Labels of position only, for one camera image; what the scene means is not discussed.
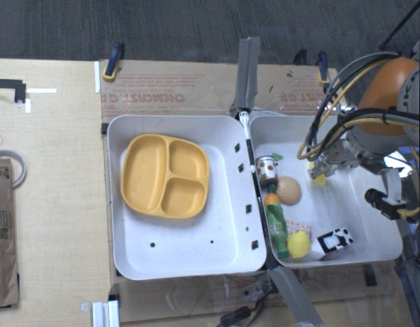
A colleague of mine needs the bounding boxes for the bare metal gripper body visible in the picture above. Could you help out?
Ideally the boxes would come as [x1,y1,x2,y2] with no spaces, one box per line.
[315,137,364,178]

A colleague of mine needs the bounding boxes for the small yellow toy piece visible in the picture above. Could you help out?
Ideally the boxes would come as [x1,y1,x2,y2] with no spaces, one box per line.
[309,161,328,187]

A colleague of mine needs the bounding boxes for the tan round biscuit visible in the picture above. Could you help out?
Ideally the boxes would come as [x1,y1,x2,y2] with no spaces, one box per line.
[276,176,303,206]

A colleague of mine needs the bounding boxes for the small can with strawberry print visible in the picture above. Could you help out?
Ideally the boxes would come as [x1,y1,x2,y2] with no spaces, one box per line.
[255,155,280,184]

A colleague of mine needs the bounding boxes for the white plastic tray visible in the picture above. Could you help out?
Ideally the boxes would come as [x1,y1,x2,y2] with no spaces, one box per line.
[248,114,404,269]
[106,114,268,281]

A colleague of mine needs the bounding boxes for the orange carrot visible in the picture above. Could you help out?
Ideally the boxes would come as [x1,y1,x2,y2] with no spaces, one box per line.
[263,182,281,206]

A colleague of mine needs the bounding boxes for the white packet with red print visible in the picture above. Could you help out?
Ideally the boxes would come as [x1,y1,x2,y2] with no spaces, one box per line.
[285,219,312,238]

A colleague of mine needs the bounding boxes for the green plastic bottle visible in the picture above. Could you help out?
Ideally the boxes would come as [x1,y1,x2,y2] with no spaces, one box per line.
[265,203,290,260]

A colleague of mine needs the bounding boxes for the thin black and white rod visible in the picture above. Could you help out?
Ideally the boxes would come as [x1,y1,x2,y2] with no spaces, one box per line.
[238,110,276,269]

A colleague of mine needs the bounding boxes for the black and white carton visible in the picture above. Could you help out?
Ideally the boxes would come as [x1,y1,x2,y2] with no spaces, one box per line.
[310,228,355,261]

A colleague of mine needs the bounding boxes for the yellow lemon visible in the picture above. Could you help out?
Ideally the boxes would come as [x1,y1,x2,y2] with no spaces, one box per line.
[287,230,312,259]

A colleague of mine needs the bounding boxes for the brown cardboard board red print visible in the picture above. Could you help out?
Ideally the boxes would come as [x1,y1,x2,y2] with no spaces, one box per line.
[99,59,401,323]

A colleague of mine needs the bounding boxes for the yellow divided plate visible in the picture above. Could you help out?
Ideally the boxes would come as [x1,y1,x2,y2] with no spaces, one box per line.
[120,134,210,219]

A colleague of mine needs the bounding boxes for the brown paper bag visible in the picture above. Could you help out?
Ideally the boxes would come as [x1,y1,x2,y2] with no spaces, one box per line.
[0,158,20,309]

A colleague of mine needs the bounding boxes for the black cylinder on white bracket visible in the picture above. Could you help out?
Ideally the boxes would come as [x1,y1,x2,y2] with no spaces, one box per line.
[364,161,408,221]

